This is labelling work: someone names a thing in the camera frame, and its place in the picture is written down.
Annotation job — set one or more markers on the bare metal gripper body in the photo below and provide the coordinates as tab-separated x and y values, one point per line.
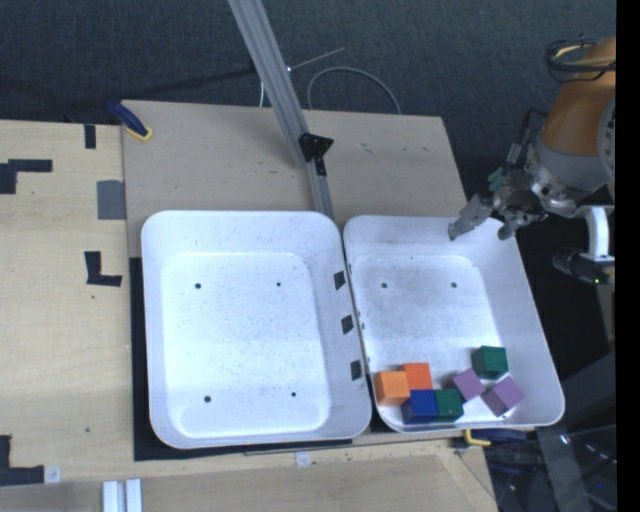
520	200

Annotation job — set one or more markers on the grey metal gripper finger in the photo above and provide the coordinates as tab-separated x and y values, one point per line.
510	226
470	215

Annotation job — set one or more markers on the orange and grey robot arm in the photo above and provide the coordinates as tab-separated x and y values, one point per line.
575	115

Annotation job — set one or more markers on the white plastic tray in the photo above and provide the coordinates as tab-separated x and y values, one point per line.
240	340
425	310

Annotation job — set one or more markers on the green cube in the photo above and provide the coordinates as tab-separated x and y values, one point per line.
490	361
449	404

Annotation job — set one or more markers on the purple cube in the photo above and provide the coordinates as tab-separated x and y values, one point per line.
504	395
469	384

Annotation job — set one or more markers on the orange cube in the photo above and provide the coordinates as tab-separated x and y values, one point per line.
391	387
419	375

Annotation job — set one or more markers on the blue cube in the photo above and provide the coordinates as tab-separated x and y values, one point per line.
420	406

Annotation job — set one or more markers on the pale wood board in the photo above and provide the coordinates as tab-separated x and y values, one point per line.
225	160

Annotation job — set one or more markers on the black cylinder on white bracket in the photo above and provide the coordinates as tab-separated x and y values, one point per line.
597	235

